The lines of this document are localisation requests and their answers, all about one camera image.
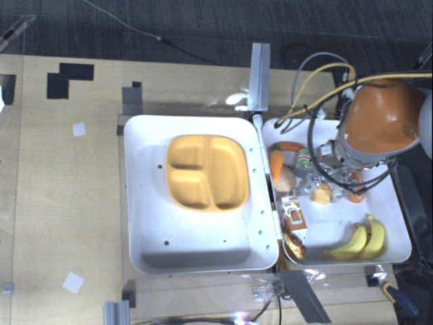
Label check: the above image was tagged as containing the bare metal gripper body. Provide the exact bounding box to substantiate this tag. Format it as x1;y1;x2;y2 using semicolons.
317;139;367;190

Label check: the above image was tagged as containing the green and white packet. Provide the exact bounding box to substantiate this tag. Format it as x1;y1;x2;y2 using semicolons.
295;148;314;173

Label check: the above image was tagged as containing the orange sausage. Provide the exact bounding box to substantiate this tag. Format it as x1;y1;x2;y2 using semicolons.
271;141;307;156
347;170;367;204

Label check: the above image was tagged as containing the brown bread roll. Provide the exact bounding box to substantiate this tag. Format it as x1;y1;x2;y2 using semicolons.
273;165;298;194

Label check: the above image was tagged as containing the orange carrot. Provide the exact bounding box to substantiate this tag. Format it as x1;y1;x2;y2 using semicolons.
269;148;286;184

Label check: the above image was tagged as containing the white plastic tray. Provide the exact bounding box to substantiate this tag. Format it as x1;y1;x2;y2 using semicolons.
123;114;280;276
262;116;413;267

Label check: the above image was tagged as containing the orange and white carton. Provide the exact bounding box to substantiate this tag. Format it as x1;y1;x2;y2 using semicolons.
277;195;309;242

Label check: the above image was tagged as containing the thin black and white rod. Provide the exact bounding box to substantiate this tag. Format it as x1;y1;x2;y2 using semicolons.
252;112;283;250

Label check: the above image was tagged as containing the yellow banana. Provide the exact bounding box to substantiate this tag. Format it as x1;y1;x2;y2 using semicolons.
323;225;369;261
358;214;386;261

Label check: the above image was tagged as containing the brown and red packet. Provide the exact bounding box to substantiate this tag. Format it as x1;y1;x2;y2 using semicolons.
282;231;307;263

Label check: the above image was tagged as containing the orange divided plate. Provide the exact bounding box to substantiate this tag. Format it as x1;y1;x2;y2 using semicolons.
165;134;250;213

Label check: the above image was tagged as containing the black cylinder on white bracket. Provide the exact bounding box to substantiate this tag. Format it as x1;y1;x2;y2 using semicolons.
334;79;360;120

